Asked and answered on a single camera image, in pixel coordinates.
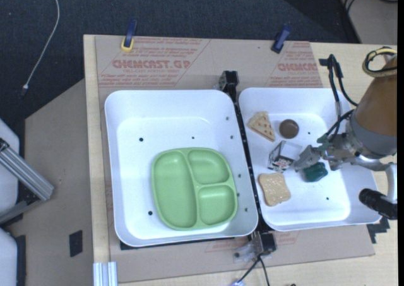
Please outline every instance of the brown round object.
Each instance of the brown round object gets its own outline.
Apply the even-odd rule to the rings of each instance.
[[[283,120],[280,124],[279,132],[286,139],[295,138],[299,133],[299,125],[291,119]]]

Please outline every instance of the white cable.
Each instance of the white cable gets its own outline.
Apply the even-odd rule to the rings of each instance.
[[[37,67],[38,67],[39,63],[41,62],[41,60],[42,60],[42,58],[43,58],[43,56],[44,56],[44,54],[45,54],[45,51],[46,51],[46,49],[48,48],[49,42],[51,41],[51,39],[52,39],[52,37],[53,37],[53,35],[54,35],[55,31],[56,31],[57,25],[59,24],[59,18],[60,18],[59,1],[58,1],[58,0],[55,0],[55,2],[56,2],[56,8],[57,8],[57,19],[56,19],[55,26],[54,26],[52,32],[50,33],[50,36],[49,36],[49,38],[48,38],[48,40],[47,40],[47,42],[46,42],[46,44],[45,44],[45,47],[44,47],[44,49],[42,50],[42,53],[41,53],[41,55],[39,56],[39,59],[38,59],[37,63],[36,63],[35,66],[33,67],[32,71],[31,71],[31,74],[30,74],[30,76],[29,76],[28,79],[27,79],[27,82],[26,82],[26,83],[24,84],[24,86],[23,86],[23,89],[22,89],[22,91],[21,91],[21,96],[22,96],[22,97],[23,97],[23,96],[25,95],[25,93],[27,92],[29,83],[30,83],[30,81],[31,81],[31,79],[32,79],[32,76],[33,76],[34,72],[37,70]]]

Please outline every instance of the green divided plate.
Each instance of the green divided plate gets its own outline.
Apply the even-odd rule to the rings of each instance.
[[[237,193],[229,164],[209,148],[180,148],[158,154],[151,167],[157,212],[169,227],[196,230],[230,221]]]

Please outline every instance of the black floor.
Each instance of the black floor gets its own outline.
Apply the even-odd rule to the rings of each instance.
[[[0,118],[16,128],[84,76],[83,35],[357,42],[340,0],[59,0],[60,20],[24,98],[22,86],[54,27],[55,0],[0,0]]]

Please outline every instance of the bread slice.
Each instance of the bread slice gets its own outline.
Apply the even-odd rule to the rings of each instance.
[[[283,174],[261,174],[258,176],[258,183],[263,189],[265,203],[268,206],[275,206],[290,199],[290,191]]]
[[[270,141],[275,141],[275,132],[272,128],[268,113],[265,111],[256,113],[247,123],[254,132],[260,134]]]

